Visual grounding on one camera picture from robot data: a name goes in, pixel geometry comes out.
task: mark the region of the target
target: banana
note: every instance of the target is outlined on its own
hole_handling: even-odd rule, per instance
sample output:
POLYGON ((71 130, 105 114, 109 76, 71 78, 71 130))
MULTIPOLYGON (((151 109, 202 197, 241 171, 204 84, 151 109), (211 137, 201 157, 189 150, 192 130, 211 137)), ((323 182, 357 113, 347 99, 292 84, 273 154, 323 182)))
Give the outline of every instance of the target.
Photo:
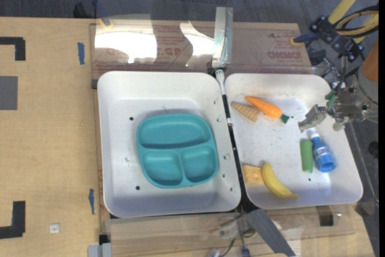
POLYGON ((262 177, 269 190, 279 198, 298 198, 297 194, 291 193, 291 191, 283 186, 274 174, 273 168, 268 162, 262 167, 262 177))

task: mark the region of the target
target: blue tray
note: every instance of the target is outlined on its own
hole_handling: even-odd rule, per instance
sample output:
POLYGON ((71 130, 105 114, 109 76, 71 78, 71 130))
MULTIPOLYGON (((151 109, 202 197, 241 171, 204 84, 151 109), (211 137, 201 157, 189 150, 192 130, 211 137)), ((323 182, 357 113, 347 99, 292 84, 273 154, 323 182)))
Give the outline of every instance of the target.
POLYGON ((211 128, 194 114, 147 118, 138 127, 137 147, 143 173, 157 187, 191 187, 211 180, 218 171, 211 128))

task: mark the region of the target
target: gray square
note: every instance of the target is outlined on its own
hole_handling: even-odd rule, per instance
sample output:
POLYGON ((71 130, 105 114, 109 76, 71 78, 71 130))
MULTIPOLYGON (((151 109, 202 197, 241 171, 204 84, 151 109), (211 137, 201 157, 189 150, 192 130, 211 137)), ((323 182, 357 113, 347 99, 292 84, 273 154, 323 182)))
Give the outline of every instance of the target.
POLYGON ((17 110, 17 76, 0 76, 0 110, 17 110))

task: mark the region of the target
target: blue bottle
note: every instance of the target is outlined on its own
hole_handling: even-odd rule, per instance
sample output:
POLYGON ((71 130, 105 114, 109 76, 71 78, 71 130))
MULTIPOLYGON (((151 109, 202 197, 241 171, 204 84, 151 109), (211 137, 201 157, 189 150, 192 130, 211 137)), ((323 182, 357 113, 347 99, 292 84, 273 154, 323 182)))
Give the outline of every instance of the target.
POLYGON ((319 134, 312 131, 310 133, 310 139, 313 142, 313 156, 317 168, 323 173, 327 173, 335 169, 336 165, 334 164, 329 148, 322 142, 319 134))

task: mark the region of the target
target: orange carrot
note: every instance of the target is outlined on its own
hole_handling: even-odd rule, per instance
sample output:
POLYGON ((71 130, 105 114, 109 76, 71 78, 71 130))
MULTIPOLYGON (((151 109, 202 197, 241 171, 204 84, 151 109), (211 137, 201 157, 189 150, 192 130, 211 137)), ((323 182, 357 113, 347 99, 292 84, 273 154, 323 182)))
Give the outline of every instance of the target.
POLYGON ((254 107, 258 108, 259 110, 261 110, 261 112, 263 112, 267 116, 270 116, 271 118, 276 119, 282 116, 282 110, 277 105, 263 101, 258 98, 254 98, 252 96, 246 96, 245 99, 254 107))

